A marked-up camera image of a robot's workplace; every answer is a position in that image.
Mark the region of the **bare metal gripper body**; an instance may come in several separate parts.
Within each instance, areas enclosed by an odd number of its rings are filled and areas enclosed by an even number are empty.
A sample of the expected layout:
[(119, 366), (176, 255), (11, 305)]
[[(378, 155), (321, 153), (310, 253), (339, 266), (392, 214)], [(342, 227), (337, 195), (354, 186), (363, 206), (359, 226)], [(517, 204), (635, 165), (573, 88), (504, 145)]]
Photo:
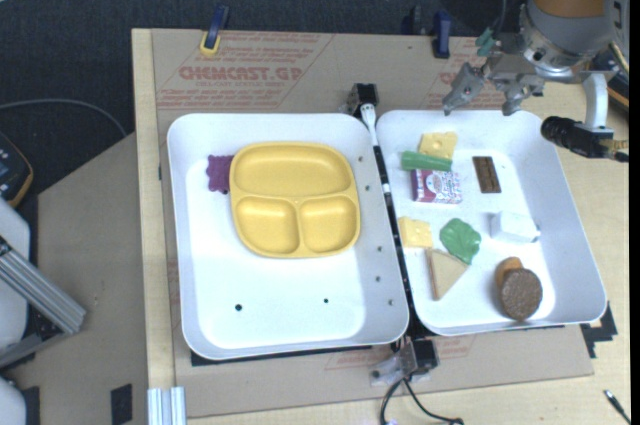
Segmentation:
[(506, 95), (542, 95), (547, 82), (577, 83), (583, 60), (534, 33), (503, 33), (482, 42), (482, 72)]

